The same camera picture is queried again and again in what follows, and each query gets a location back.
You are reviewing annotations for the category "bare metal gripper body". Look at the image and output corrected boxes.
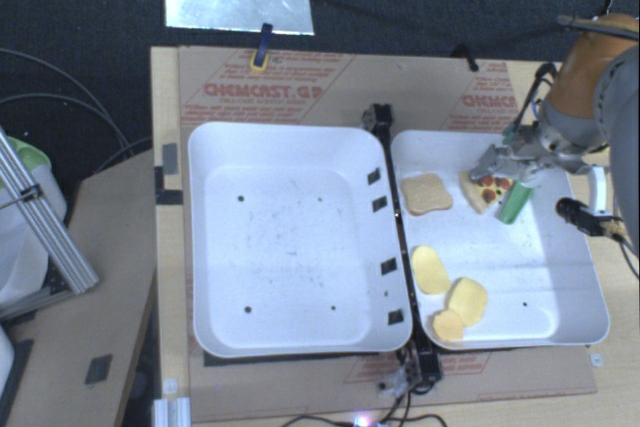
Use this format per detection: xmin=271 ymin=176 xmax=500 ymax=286
xmin=495 ymin=126 xmax=589 ymax=176

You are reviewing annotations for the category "toy pizza slice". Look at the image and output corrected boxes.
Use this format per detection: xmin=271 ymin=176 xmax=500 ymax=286
xmin=458 ymin=169 xmax=517 ymax=216

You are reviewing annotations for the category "green bottle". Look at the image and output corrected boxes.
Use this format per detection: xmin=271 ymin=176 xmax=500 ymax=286
xmin=496 ymin=182 xmax=534 ymax=227

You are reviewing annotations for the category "tan toy bread slice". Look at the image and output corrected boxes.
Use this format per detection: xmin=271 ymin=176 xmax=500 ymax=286
xmin=399 ymin=172 xmax=455 ymax=218

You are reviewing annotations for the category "white plastic tray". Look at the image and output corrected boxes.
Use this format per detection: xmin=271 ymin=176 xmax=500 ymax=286
xmin=187 ymin=120 xmax=414 ymax=360
xmin=389 ymin=129 xmax=612 ymax=351

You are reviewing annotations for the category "thin black rod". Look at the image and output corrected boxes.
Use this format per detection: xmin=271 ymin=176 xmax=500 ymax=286
xmin=375 ymin=117 xmax=426 ymax=356

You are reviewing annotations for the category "yellow oval chip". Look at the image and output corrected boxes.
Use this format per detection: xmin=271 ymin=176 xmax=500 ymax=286
xmin=445 ymin=276 xmax=489 ymax=328
xmin=410 ymin=244 xmax=452 ymax=296

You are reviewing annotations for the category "small orange round chip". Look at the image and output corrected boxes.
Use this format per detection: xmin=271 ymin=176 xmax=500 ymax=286
xmin=431 ymin=308 xmax=466 ymax=343

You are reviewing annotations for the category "brown cardboard board red print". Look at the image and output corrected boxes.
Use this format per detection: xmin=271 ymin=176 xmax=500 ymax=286
xmin=177 ymin=45 xmax=599 ymax=417

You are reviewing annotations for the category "black cylinder on white bracket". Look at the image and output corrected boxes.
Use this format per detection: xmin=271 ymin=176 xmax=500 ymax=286
xmin=555 ymin=165 xmax=626 ymax=239

